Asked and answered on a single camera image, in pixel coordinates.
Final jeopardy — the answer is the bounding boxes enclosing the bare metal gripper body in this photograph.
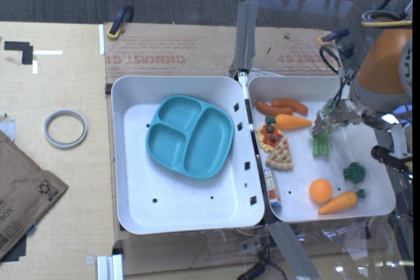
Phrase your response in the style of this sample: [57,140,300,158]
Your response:
[315,98,366,130]

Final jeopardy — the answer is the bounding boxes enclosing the green toy asparagus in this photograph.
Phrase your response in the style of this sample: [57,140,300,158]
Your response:
[312,129,330,157]

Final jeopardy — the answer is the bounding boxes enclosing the orange toy carrot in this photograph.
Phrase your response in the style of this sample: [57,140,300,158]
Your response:
[264,113,313,131]
[317,189,366,216]

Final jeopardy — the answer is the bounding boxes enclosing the orange-brown toy sausage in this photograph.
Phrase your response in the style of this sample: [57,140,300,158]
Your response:
[270,98,309,115]
[255,100,294,117]

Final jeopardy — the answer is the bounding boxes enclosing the white plastic tray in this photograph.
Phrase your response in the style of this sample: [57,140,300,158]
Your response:
[246,75,397,224]
[110,75,266,235]

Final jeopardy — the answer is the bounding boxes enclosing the tan lattice pie slice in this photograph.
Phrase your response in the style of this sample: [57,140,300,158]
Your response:
[264,136,294,172]

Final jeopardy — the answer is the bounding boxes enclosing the toy pizza slice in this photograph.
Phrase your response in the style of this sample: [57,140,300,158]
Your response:
[256,123,285,153]

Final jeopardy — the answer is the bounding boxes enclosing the green toy broccoli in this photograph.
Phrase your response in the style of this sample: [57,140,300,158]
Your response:
[343,162,366,184]

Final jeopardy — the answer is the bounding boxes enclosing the orange ball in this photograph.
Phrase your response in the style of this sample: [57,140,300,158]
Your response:
[308,178,333,204]

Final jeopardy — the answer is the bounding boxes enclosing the white orange and blue carton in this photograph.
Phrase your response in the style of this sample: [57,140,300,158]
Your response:
[263,169,283,209]

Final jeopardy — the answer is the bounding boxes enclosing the blue divided plate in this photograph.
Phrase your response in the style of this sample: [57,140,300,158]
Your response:
[145,94,235,180]

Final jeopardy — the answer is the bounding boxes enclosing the brown cardboard board red print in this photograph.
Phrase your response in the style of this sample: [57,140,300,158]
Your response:
[103,22,405,276]

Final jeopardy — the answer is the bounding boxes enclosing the brown paper mailing bag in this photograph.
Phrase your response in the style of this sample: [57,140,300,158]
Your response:
[0,129,70,262]

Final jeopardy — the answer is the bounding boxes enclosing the black cylinder on white bracket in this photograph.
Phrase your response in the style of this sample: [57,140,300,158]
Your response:
[370,123,413,174]

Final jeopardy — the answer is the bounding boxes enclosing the black block with thin wires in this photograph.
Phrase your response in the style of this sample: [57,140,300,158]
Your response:
[236,262,267,280]

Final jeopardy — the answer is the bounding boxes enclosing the white tape ring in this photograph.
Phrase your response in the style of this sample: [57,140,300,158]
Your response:
[43,109,89,150]

